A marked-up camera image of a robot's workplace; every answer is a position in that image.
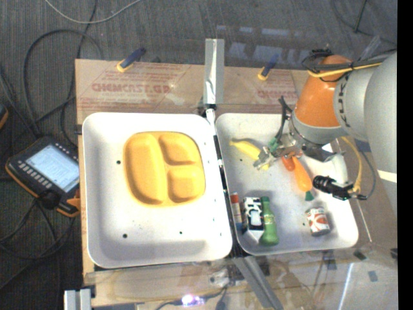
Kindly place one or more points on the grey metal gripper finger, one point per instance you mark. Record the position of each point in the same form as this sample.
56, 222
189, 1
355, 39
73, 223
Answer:
264, 153
262, 164

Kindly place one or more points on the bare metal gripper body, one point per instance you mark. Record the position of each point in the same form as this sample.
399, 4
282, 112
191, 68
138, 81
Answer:
287, 147

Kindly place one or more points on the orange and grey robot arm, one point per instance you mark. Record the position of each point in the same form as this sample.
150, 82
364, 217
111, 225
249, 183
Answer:
322, 102

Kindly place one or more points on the small orange sausage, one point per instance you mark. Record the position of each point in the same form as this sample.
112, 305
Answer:
288, 164

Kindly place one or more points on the yellow banana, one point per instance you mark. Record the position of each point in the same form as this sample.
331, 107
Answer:
246, 147

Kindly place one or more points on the orange carrot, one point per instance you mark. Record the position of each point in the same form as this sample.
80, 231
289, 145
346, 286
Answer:
302, 178

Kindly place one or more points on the white plastic tray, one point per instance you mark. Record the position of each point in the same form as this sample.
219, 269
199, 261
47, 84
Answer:
284, 212
155, 231

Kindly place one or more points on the black and white carton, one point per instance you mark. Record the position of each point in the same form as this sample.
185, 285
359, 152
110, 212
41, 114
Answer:
252, 216

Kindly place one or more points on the green bottle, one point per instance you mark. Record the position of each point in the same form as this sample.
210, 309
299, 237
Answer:
269, 228

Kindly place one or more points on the red and white can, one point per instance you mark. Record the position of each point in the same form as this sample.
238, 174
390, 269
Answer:
318, 221

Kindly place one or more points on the yellow divided plate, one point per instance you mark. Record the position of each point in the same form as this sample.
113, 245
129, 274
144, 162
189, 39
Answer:
145, 166

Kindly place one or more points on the brown cardboard board red print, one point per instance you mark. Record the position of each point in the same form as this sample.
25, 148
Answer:
135, 86

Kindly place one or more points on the black cylinder on white bracket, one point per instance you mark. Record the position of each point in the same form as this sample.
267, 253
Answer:
335, 173

